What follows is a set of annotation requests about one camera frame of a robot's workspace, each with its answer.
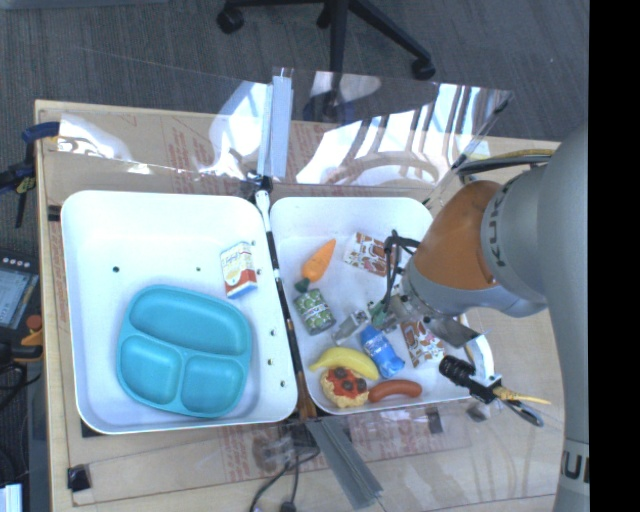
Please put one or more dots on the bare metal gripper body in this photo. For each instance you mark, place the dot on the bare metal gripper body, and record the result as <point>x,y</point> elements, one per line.
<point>412,312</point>

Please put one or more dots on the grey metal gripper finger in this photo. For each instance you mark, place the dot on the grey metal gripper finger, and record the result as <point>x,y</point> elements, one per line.
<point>358,318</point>
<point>343,334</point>

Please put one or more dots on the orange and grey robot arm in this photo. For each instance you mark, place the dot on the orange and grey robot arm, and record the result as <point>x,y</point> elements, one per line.
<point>530,235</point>

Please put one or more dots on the yellow banana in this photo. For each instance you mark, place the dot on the yellow banana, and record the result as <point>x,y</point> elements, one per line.
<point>345,357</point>

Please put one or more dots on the white plastic tray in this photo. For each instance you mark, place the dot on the white plastic tray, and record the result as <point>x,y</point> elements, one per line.
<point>345,295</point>
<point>165,235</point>

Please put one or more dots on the white packet with brown print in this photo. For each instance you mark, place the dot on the white packet with brown print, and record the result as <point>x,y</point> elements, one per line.
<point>365,252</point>
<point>422,345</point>

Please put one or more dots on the green can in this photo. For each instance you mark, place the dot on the green can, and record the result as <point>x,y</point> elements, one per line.
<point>314,311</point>

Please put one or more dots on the yellow pizza slice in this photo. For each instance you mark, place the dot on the yellow pizza slice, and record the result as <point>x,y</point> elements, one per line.
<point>342,390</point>

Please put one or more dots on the orange carrot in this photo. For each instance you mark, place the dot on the orange carrot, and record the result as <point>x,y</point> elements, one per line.
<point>319,262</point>

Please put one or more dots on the red sausage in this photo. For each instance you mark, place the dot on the red sausage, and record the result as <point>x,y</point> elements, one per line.
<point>395,390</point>

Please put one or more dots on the red and white carton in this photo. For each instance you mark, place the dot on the red and white carton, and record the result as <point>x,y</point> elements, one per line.
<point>239,272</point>

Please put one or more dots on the blue divided plate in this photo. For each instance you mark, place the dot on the blue divided plate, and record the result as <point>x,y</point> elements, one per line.
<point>190,320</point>

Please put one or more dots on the brown cardboard board red print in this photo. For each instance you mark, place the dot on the brown cardboard board red print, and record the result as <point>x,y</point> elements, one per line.
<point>150,145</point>

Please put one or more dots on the black office chair base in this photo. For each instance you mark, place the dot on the black office chair base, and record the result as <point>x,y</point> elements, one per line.
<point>340,30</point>

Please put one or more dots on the black cylinder on white bracket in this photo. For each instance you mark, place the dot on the black cylinder on white bracket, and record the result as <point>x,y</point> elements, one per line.
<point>457,369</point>

